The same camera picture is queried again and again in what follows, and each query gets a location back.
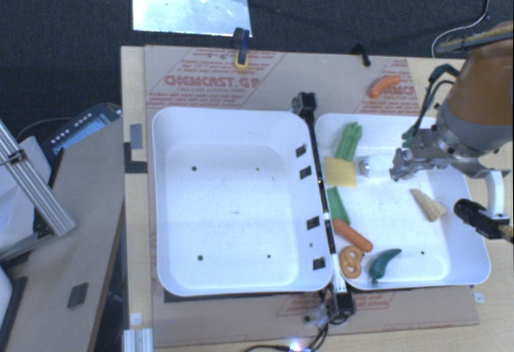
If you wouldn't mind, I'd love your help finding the black cylinder on white bracket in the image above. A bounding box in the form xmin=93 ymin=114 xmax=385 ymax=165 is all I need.
xmin=454 ymin=170 xmax=506 ymax=239

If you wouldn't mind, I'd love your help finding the orange pretzel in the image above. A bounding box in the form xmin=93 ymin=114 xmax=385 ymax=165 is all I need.
xmin=338 ymin=244 xmax=363 ymax=280

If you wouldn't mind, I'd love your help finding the beige ice cream cone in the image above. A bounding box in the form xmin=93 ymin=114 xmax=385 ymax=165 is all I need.
xmin=409 ymin=188 xmax=447 ymax=223

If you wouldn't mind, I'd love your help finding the orange carrot green top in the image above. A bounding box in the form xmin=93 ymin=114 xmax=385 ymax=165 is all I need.
xmin=325 ymin=186 xmax=374 ymax=253

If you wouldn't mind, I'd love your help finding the orange sausage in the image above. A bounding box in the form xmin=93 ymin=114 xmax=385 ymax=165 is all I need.
xmin=369 ymin=75 xmax=402 ymax=99

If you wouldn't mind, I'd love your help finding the brown cardboard board red print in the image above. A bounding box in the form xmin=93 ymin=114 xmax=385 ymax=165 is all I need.
xmin=142 ymin=45 xmax=480 ymax=348

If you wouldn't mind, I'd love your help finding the white plastic tray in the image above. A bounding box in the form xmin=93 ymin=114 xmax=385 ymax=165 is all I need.
xmin=151 ymin=106 xmax=334 ymax=297
xmin=314 ymin=113 xmax=492 ymax=291

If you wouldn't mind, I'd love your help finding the thin black and white rod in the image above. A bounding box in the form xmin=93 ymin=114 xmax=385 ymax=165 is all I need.
xmin=304 ymin=111 xmax=345 ymax=293

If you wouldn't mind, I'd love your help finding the yellow square cheese slice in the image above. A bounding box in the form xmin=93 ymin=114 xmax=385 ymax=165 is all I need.
xmin=324 ymin=156 xmax=357 ymax=188

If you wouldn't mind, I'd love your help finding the dark green chili pepper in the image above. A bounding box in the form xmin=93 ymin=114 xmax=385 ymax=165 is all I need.
xmin=369 ymin=248 xmax=402 ymax=284

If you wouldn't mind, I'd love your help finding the green asparagus bunch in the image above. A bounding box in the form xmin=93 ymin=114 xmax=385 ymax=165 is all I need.
xmin=333 ymin=121 xmax=363 ymax=162

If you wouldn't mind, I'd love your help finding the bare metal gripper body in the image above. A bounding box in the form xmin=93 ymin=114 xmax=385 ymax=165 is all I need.
xmin=406 ymin=127 xmax=475 ymax=174

